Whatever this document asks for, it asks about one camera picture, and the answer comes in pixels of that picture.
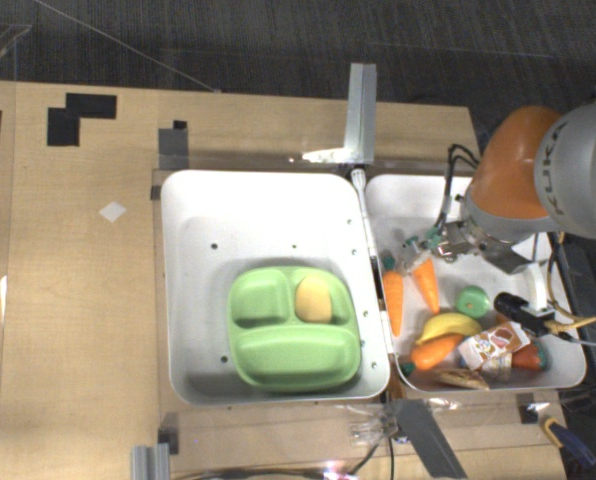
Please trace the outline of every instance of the white diamond sticker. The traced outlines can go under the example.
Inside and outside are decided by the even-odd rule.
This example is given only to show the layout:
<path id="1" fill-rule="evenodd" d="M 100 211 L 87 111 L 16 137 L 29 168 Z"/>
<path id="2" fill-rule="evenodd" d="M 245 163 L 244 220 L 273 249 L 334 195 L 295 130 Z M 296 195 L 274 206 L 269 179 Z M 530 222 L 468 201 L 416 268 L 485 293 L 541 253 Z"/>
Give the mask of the white diamond sticker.
<path id="1" fill-rule="evenodd" d="M 127 211 L 120 203 L 111 202 L 107 206 L 105 206 L 102 210 L 100 210 L 100 215 L 102 215 L 105 219 L 109 222 L 113 223 L 118 220 L 118 218 Z"/>

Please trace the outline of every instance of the green divided plate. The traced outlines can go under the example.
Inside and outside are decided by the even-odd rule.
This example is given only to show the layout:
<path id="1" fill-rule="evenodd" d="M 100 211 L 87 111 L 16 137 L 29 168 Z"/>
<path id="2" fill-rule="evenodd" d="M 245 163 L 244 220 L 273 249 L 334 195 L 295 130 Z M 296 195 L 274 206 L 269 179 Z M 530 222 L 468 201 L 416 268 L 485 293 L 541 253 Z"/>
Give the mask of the green divided plate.
<path id="1" fill-rule="evenodd" d="M 307 276 L 323 281 L 331 299 L 328 324 L 294 311 Z M 333 274 L 307 267 L 268 267 L 239 276 L 229 292 L 229 343 L 240 377 L 264 391 L 314 392 L 349 381 L 360 366 L 360 336 L 351 296 Z"/>

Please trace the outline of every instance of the gray carpet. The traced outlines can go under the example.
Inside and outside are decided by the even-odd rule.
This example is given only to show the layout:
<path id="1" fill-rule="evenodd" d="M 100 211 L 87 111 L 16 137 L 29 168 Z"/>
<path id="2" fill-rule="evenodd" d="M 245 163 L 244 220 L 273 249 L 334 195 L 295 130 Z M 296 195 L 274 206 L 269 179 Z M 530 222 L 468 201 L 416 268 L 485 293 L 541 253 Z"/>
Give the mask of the gray carpet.
<path id="1" fill-rule="evenodd" d="M 343 98 L 375 62 L 381 101 L 468 106 L 481 145 L 527 103 L 569 110 L 596 83 L 596 0 L 43 0 L 223 91 Z M 198 89 L 30 0 L 21 80 Z M 0 79 L 14 77 L 12 62 Z"/>

